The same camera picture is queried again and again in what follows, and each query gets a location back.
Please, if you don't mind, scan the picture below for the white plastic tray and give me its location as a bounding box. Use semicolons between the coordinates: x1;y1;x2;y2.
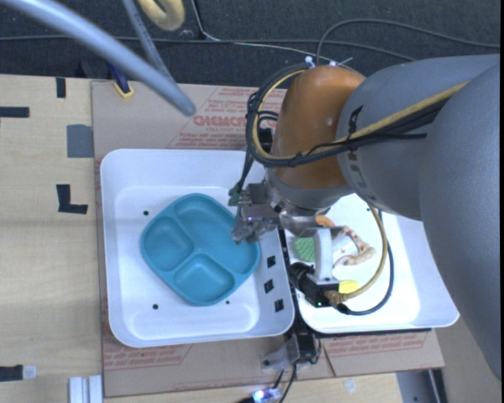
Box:
99;148;296;348
285;191;461;334

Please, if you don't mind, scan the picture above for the green dotted disc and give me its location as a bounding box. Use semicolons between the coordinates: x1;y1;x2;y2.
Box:
294;236;317;263

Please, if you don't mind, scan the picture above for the brown cardboard board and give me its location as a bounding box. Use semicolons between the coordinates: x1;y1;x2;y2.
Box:
90;81;445;398

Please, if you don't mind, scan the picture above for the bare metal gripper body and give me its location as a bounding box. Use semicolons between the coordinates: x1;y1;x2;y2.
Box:
236;181;321;238

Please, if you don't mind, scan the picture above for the black cylinder on white bracket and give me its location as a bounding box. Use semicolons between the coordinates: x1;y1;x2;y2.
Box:
288;227;342;309

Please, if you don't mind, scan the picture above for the blue divided plate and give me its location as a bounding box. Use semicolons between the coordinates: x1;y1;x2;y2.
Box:
139;192;262;307

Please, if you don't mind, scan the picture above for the black block with thin wires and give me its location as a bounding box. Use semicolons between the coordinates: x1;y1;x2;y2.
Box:
294;332;321;362

